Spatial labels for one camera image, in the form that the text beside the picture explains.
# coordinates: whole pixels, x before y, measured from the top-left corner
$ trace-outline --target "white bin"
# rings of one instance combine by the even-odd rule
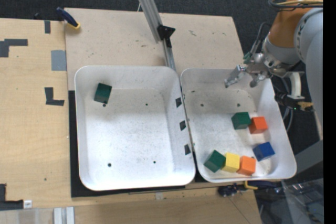
[[[106,106],[98,83],[112,86]],[[183,186],[195,164],[177,73],[86,66],[75,75],[79,176],[91,190]]]
[[[251,88],[251,76],[245,74],[240,82],[225,88],[224,80],[232,70],[190,68],[181,74],[184,102],[189,119],[197,167],[204,179],[212,183],[241,180],[270,180],[290,178],[296,173],[296,161],[287,132],[274,100],[269,79]],[[268,130],[250,134],[249,129],[235,130],[231,117],[236,112],[248,112],[250,117],[264,116]],[[257,162],[252,176],[219,170],[213,173],[203,164],[217,150],[254,157],[253,148],[270,142],[275,151],[269,159]]]

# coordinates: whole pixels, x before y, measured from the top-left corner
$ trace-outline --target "blue block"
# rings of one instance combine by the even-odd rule
[[[253,149],[254,155],[260,162],[263,159],[267,159],[275,154],[271,144],[269,142],[260,144]]]

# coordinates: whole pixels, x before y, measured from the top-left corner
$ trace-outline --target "black clip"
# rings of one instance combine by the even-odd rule
[[[176,29],[164,25],[159,25],[157,28],[161,40],[165,39],[167,47],[171,48],[172,44],[170,42],[170,37],[175,32]]]

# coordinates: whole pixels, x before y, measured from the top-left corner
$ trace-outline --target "gray tape marking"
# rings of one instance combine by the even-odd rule
[[[51,51],[51,70],[52,71],[67,70],[67,59],[64,50]]]
[[[50,21],[48,21],[48,20],[44,21],[44,33],[46,33],[46,34],[51,33]]]
[[[156,200],[162,200],[163,199],[163,193],[155,193],[155,199]]]

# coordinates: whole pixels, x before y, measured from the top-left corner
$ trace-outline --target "cube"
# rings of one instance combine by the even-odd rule
[[[237,171],[237,173],[250,176],[256,171],[256,159],[248,157],[248,156],[242,156],[240,157],[240,168]]]
[[[246,129],[251,124],[248,112],[237,112],[231,118],[235,130]]]
[[[223,164],[222,170],[235,173],[238,171],[240,163],[240,156],[231,152],[225,154],[225,162]]]
[[[100,103],[107,104],[110,98],[111,90],[112,86],[99,83],[96,89],[96,93],[94,95],[94,100]]]
[[[223,166],[224,162],[225,157],[218,151],[214,150],[205,161],[204,166],[215,173]]]
[[[251,124],[248,126],[251,134],[260,134],[268,129],[266,120],[263,116],[253,117]]]
[[[269,142],[262,143],[255,148],[253,148],[253,152],[257,158],[257,160],[260,162],[264,159],[268,159],[272,157],[275,152]]]

